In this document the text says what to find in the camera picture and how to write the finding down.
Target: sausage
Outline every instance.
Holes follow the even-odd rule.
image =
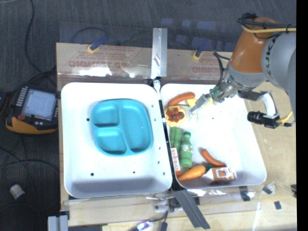
[[[171,99],[168,102],[168,106],[174,106],[174,105],[177,105],[178,103],[180,103],[184,100],[194,99],[194,98],[195,98],[195,94],[193,92],[186,92],[186,93],[180,94],[180,95],[174,97],[173,99]]]
[[[207,151],[207,149],[202,149],[201,150],[201,155],[202,157],[213,167],[226,167],[227,165],[221,161],[216,160],[213,158],[210,153]]]

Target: carrot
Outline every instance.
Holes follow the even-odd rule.
[[[174,105],[177,105],[178,103],[180,103],[184,100],[193,99],[193,98],[195,98],[195,94],[193,92],[182,93],[182,94],[174,97],[173,99],[171,99],[168,102],[168,106],[174,106]]]
[[[202,149],[200,153],[202,157],[213,167],[226,167],[227,166],[225,163],[213,158],[211,154],[207,151],[207,149]]]
[[[203,165],[196,165],[178,177],[178,180],[192,180],[198,177],[201,177],[205,174],[206,168]]]

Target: blue plate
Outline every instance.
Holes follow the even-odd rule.
[[[112,99],[97,104],[91,113],[91,125],[95,144],[106,155],[135,155],[153,144],[148,113],[133,99]]]

